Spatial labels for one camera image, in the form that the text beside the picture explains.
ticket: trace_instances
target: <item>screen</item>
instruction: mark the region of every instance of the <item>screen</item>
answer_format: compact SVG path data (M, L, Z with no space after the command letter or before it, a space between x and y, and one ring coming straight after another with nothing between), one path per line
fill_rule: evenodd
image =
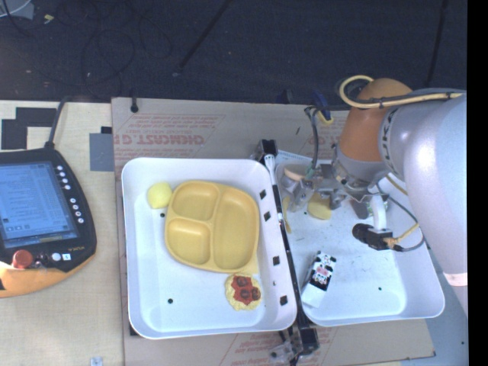
M0 165L0 233L5 248L78 237L51 162Z

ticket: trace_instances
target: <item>control button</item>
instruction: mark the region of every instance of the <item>control button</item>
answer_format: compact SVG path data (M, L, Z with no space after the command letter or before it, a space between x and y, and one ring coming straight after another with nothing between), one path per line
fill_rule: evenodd
M27 268L32 264L33 261L34 257L25 249L19 249L16 251L14 256L12 256L12 265L15 268Z
M55 262L59 262L61 260L61 254L58 252L54 252L51 254L51 259Z

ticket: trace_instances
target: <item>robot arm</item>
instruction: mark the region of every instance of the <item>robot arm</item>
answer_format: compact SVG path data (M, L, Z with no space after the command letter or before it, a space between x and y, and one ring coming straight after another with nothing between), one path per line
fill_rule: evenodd
M467 95L367 79L335 148L332 174L355 200L393 173L467 314Z

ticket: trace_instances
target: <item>lemon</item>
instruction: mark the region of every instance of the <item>lemon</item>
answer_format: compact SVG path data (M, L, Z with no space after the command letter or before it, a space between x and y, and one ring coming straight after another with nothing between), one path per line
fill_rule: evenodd
M155 183L147 191L147 201L152 209L162 209L168 206L173 193L171 187L165 181Z

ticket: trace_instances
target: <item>red button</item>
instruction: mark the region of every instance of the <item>red button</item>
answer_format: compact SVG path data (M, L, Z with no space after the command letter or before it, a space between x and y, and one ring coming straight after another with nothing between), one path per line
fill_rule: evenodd
M32 254L25 249L19 249L16 251L14 256L12 256L12 265L15 268L27 268L32 264L33 261L34 258Z

